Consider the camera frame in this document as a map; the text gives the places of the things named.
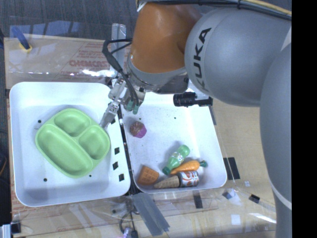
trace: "can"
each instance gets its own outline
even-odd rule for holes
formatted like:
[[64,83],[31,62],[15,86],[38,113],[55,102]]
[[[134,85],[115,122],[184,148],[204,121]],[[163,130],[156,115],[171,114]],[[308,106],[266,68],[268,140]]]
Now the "can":
[[194,187],[199,184],[197,171],[185,171],[176,174],[179,178],[180,187]]

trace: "green plate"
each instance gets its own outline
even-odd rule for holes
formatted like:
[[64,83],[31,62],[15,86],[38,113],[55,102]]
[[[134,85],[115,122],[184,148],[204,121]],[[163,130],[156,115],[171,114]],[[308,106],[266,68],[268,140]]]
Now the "green plate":
[[44,157],[72,178],[88,174],[107,155],[110,138],[82,111],[60,111],[41,126],[35,143]]

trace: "green bottle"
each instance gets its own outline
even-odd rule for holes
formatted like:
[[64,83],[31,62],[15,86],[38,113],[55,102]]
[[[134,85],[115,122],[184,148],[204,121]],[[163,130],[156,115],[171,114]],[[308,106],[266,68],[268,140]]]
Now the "green bottle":
[[167,160],[166,167],[163,168],[163,173],[169,175],[172,169],[177,168],[183,163],[184,159],[189,155],[189,148],[186,145],[178,147],[177,151],[174,152]]

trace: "white plastic tub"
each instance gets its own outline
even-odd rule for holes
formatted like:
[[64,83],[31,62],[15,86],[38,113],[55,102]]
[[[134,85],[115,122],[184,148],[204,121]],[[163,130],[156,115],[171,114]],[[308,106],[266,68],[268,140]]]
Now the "white plastic tub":
[[21,82],[10,91],[15,193],[26,206],[37,207],[124,195],[130,187],[120,124],[107,133],[111,149],[86,176],[70,178],[37,149],[35,135],[49,118],[77,108],[99,123],[110,102],[109,88],[99,83]]
[[[173,95],[146,93],[138,114],[125,110],[122,114],[133,178],[141,191],[174,192],[218,188],[225,184],[227,172],[209,107],[175,107]],[[135,121],[142,122],[147,129],[143,138],[133,137],[129,131]],[[159,172],[158,181],[168,178],[162,169],[168,157],[182,144],[190,148],[185,161],[194,159],[208,163],[208,167],[198,169],[200,183],[197,187],[155,189],[152,185],[138,184],[143,165]]]

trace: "toy carrot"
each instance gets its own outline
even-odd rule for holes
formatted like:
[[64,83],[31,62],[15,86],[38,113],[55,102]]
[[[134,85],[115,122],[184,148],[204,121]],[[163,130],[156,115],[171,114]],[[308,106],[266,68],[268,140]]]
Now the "toy carrot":
[[185,162],[181,164],[179,167],[174,168],[170,174],[174,175],[178,172],[184,172],[184,171],[196,171],[199,167],[207,167],[206,161],[197,161],[197,160],[191,160],[188,162]]

